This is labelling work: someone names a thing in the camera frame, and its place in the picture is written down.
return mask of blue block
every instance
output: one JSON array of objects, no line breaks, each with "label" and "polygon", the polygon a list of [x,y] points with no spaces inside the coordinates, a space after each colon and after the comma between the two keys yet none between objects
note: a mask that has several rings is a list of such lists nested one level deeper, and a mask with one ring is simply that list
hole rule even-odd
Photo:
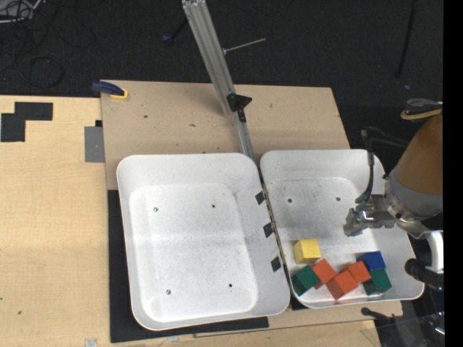
[{"label": "blue block", "polygon": [[357,257],[357,261],[363,261],[368,271],[386,269],[383,256],[380,251],[366,252]]}]

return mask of yellow block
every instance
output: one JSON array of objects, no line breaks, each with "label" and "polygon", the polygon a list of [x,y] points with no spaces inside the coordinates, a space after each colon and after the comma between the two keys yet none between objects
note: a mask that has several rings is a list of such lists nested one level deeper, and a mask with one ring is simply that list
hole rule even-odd
[{"label": "yellow block", "polygon": [[314,263],[321,257],[317,239],[301,239],[292,247],[296,263]]}]

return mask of metal bracket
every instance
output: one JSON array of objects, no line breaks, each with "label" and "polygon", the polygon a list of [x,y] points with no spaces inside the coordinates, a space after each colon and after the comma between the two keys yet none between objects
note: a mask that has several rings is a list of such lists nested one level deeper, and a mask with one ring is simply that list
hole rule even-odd
[{"label": "metal bracket", "polygon": [[228,94],[226,99],[232,112],[242,111],[252,101],[252,98],[238,94]]},{"label": "metal bracket", "polygon": [[85,347],[97,347],[96,338],[88,338],[85,340]]}]

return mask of black cable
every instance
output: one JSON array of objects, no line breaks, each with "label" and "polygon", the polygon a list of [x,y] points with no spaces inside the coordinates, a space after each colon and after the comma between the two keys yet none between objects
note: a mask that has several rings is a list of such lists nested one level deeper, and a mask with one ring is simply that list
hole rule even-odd
[{"label": "black cable", "polygon": [[278,12],[275,15],[270,16],[270,17],[259,17],[257,15],[252,14],[252,13],[249,13],[247,10],[245,10],[243,8],[240,8],[240,7],[237,7],[236,5],[230,4],[227,1],[224,1],[224,0],[217,0],[217,1],[220,1],[221,3],[223,3],[225,5],[228,5],[229,7],[238,9],[239,11],[241,11],[241,12],[251,16],[252,18],[257,19],[257,20],[273,20],[273,19],[277,18],[279,15],[281,15],[285,10],[287,10],[294,3],[295,0],[291,0],[280,12]]},{"label": "black cable", "polygon": [[[377,134],[381,135],[382,137],[370,137],[368,132],[376,132]],[[368,202],[371,197],[371,193],[373,191],[373,180],[374,180],[374,164],[375,164],[375,153],[373,152],[373,142],[381,142],[386,145],[391,145],[394,147],[407,147],[409,142],[401,139],[399,137],[395,137],[390,134],[386,134],[383,130],[377,127],[363,127],[362,128],[362,139],[365,145],[365,149],[368,153],[368,165],[370,167],[370,175],[368,178],[368,184],[365,188],[365,191],[356,199],[356,202],[360,204],[358,209],[362,209],[362,205]]]},{"label": "black cable", "polygon": [[[67,40],[54,27],[55,26],[54,20],[56,16],[59,14],[59,11],[61,8],[70,8],[76,11],[78,9],[89,9],[89,8],[93,8],[93,7],[97,7],[101,5],[105,0],[98,0],[96,3],[87,5],[87,6],[80,6],[78,4],[79,0],[75,0],[76,4],[74,5],[63,4],[61,3],[62,0],[58,0],[58,1],[44,0],[44,1],[48,3],[47,6],[55,8],[54,11],[51,12],[51,14],[50,13],[46,14],[45,12],[42,12],[42,9],[31,9],[27,4],[23,3],[22,0],[12,1],[11,3],[8,4],[7,7],[0,10],[0,12],[6,11],[8,13],[8,11],[12,7],[15,7],[16,5],[18,6],[16,17],[10,19],[9,22],[6,23],[6,25],[9,26],[7,30],[4,30],[3,32],[1,32],[0,56],[2,53],[8,54],[9,56],[11,56],[11,60],[9,60],[6,63],[6,65],[1,67],[0,71],[3,71],[10,66],[13,66],[15,70],[17,71],[18,75],[21,76],[21,78],[23,78],[23,80],[29,83],[30,85],[33,85],[36,87],[53,87],[53,86],[58,85],[62,81],[64,77],[64,73],[65,73],[64,66],[57,59],[51,56],[47,56],[47,55],[43,55],[43,56],[34,55],[32,58],[30,58],[30,62],[29,62],[30,73],[33,71],[33,68],[35,67],[35,65],[37,65],[39,62],[42,62],[42,61],[45,61],[46,63],[53,63],[58,68],[58,76],[56,80],[49,82],[49,83],[39,83],[39,82],[33,81],[30,77],[31,75],[29,77],[26,76],[24,72],[20,69],[19,67],[20,58],[23,58],[25,54],[31,53],[33,51],[37,53],[39,46],[44,42],[49,31],[53,31],[54,33],[56,33],[56,35],[61,40],[63,40],[63,42],[75,48],[86,48],[89,45],[95,43],[96,34],[86,25],[82,24],[81,21],[79,21],[77,18],[73,19],[74,22],[78,22],[91,35],[91,39],[86,43],[79,44],[79,43],[73,43]],[[24,18],[23,17],[24,12],[27,12],[27,15],[25,15],[26,17],[29,17],[29,14],[31,14],[31,12],[35,13],[36,16],[43,18],[45,20],[45,23],[43,24],[43,26],[37,27],[37,19],[29,20],[27,18]],[[36,40],[33,36],[38,33],[42,33],[42,35],[41,37],[39,37],[38,40]],[[8,39],[10,39],[12,42],[11,50],[9,47],[7,47]],[[23,42],[19,46],[16,46],[15,41],[18,41],[19,39],[23,40]]]}]

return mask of black floor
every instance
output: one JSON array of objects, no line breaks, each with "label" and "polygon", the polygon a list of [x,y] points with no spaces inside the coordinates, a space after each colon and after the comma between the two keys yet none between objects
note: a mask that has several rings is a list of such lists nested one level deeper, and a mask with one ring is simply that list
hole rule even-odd
[{"label": "black floor", "polygon": [[[173,45],[163,40],[185,18],[181,1],[48,0],[20,22],[0,10],[0,93],[87,97],[102,79],[210,82],[188,25]],[[353,148],[363,148],[364,126],[411,139],[420,125],[400,118],[405,102],[443,100],[443,0],[417,0],[400,77],[412,0],[206,1],[224,48],[266,39],[227,54],[235,84],[330,87]],[[401,153],[376,150],[387,171]],[[417,312],[434,307],[425,298]]]}]

